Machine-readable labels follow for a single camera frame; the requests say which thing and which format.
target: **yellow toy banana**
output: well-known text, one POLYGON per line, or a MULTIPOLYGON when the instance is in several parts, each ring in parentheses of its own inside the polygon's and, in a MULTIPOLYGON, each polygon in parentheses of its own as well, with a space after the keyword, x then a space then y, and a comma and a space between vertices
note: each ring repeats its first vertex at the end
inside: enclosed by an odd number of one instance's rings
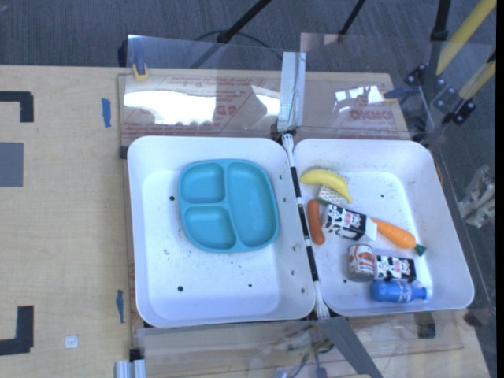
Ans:
POLYGON ((333 171, 327 169, 310 169, 299 178, 301 183, 319 184, 330 187, 333 191, 340 193, 349 203, 352 198, 348 191, 348 183, 345 179, 333 171))

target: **gray square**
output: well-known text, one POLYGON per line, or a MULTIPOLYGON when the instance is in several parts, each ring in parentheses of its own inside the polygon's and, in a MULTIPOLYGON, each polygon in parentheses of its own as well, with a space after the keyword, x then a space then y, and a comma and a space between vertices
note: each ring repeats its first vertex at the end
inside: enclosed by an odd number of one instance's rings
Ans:
POLYGON ((0 187, 23 186, 24 143, 0 143, 0 187))

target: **blue plate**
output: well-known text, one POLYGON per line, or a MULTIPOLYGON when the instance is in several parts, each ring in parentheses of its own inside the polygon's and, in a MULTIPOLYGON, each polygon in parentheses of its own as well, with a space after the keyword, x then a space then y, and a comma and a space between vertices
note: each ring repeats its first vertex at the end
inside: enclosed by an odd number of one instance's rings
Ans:
POLYGON ((180 174, 178 195, 184 231, 203 250, 258 250, 278 234, 271 181, 252 161, 194 162, 180 174))

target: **blue plastic bottle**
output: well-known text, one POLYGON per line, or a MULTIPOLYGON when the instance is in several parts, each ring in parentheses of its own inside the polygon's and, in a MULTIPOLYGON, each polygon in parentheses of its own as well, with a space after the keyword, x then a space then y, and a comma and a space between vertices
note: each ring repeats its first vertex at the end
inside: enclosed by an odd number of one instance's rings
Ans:
POLYGON ((425 287, 414 287, 406 281, 374 280, 371 283, 371 298, 375 301, 410 302, 415 298, 427 299, 425 287))

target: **can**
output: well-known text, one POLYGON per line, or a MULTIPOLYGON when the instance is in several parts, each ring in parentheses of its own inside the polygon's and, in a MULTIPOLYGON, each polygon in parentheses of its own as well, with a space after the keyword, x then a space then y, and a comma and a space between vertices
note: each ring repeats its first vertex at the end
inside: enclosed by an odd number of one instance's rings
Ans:
POLYGON ((368 281, 374 277, 372 247, 359 243, 348 247, 348 278, 368 281))

